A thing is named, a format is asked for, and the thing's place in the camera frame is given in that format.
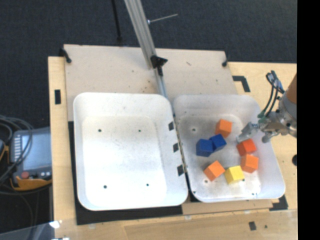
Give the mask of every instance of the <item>yellow cube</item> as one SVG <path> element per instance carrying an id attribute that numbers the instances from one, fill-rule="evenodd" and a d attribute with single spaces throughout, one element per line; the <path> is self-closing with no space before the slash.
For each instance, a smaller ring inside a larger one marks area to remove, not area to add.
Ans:
<path id="1" fill-rule="evenodd" d="M 229 167 L 227 170 L 225 170 L 224 176 L 228 184 L 243 180 L 245 178 L 240 165 Z"/>

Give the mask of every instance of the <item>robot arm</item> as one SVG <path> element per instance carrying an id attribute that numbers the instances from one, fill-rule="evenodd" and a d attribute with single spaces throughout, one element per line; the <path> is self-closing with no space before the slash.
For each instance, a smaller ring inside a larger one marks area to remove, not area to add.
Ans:
<path id="1" fill-rule="evenodd" d="M 272 85 L 269 102 L 266 108 L 258 115 L 258 118 L 260 118 L 258 123 L 249 122 L 244 127 L 242 133 L 236 138 L 238 143 L 250 139 L 258 131 L 264 132 L 262 138 L 264 143 L 269 142 L 272 137 L 279 134 L 290 134 L 297 138 L 297 74 L 286 91 L 282 89 L 281 82 L 274 71 L 268 73 L 266 77 Z M 274 90 L 275 96 L 271 108 L 266 113 Z M 280 98 L 278 98 L 279 92 L 283 94 Z M 278 108 L 275 111 L 271 111 L 276 99 L 279 100 Z"/>

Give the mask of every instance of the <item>wooden table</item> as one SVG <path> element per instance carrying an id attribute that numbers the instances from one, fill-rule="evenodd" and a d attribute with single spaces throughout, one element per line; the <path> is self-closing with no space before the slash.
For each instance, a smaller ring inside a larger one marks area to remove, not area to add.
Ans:
<path id="1" fill-rule="evenodd" d="M 274 70 L 287 88 L 297 72 L 296 64 L 229 62 L 232 76 L 245 77 L 250 92 L 235 81 L 238 94 L 252 96 L 263 108 L 270 84 L 265 75 Z M 57 238 L 73 239 L 298 239 L 297 140 L 277 136 L 271 142 L 285 180 L 288 208 L 270 211 L 283 200 L 223 202 L 215 205 L 184 204 L 185 215 L 77 225 L 68 130 L 66 65 L 63 57 L 48 58 L 50 127 L 52 136 L 53 213 L 59 221 Z M 55 91 L 61 102 L 56 104 Z"/>

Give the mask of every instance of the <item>black pole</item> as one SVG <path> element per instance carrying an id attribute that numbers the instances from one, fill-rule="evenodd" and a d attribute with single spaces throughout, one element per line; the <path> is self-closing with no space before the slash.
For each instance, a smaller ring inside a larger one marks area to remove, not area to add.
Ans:
<path id="1" fill-rule="evenodd" d="M 112 3 L 112 9 L 113 9 L 113 15 L 114 15 L 114 20 L 115 20 L 115 26 L 116 26 L 116 32 L 117 32 L 117 40 L 121 41 L 121 31 L 120 31 L 120 25 L 119 25 L 119 20 L 118 20 L 118 13 L 117 13 L 117 8 L 116 8 L 116 2 L 115 0 L 111 0 Z"/>

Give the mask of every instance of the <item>red button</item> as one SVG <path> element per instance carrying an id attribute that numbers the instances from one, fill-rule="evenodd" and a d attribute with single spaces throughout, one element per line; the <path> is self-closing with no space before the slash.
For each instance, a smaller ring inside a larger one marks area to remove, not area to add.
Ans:
<path id="1" fill-rule="evenodd" d="M 21 173 L 21 178 L 24 179 L 24 180 L 28 179 L 29 176 L 30 176 L 29 172 L 27 172 L 27 171 L 24 171 L 24 172 Z"/>

